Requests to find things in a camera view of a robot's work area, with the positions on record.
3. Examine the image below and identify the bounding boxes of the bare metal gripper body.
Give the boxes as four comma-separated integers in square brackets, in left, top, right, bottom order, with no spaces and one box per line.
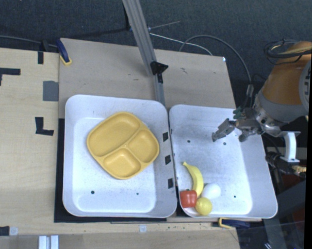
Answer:
[234,106,285,137]

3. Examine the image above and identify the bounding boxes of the white plastic tray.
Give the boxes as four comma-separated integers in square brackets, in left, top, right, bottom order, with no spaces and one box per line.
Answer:
[60,93,183,221]
[164,104,283,222]

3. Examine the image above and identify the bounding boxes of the yellow banana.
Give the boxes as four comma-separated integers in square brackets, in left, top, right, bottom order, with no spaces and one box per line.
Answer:
[180,161,205,199]

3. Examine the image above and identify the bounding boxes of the white egg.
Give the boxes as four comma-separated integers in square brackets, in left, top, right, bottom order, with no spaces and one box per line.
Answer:
[201,182,222,201]

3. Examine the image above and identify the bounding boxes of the red bell pepper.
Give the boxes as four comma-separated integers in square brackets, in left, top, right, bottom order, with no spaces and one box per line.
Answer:
[178,188,199,209]

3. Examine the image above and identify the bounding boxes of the yellow lemon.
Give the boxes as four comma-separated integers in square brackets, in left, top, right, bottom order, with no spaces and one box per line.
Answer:
[194,196,214,217]

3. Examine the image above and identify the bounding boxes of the yellow divided plate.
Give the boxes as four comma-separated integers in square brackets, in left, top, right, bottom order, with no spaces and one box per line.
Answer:
[85,110,162,182]

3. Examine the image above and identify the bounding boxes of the black cylinder on white bracket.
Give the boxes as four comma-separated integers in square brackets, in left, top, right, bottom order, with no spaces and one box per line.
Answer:
[264,129,309,178]

